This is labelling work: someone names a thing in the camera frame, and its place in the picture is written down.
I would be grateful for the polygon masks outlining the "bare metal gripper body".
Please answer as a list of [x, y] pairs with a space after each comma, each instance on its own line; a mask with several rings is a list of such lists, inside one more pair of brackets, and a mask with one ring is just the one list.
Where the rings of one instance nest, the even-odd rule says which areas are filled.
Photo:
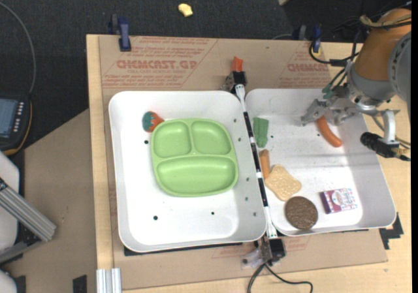
[[373, 99], [355, 85], [339, 85], [326, 94], [326, 107], [334, 119], [347, 119], [359, 113], [373, 116], [381, 100]]

